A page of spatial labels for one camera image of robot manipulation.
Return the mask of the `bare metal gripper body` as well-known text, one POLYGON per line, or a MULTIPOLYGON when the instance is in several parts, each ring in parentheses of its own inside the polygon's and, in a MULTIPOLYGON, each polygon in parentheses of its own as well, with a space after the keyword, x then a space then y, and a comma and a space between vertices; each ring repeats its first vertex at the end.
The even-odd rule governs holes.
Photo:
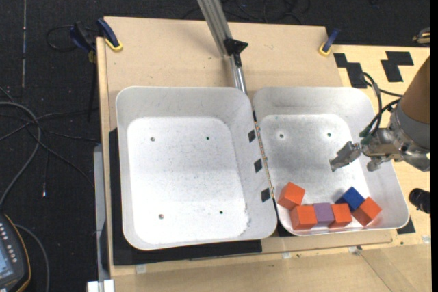
POLYGON ((361 149, 369 158, 386 156, 390 161, 404 161, 422 172, 430 170, 429 149, 420 146, 402 131, 379 128, 361 140, 361 149))

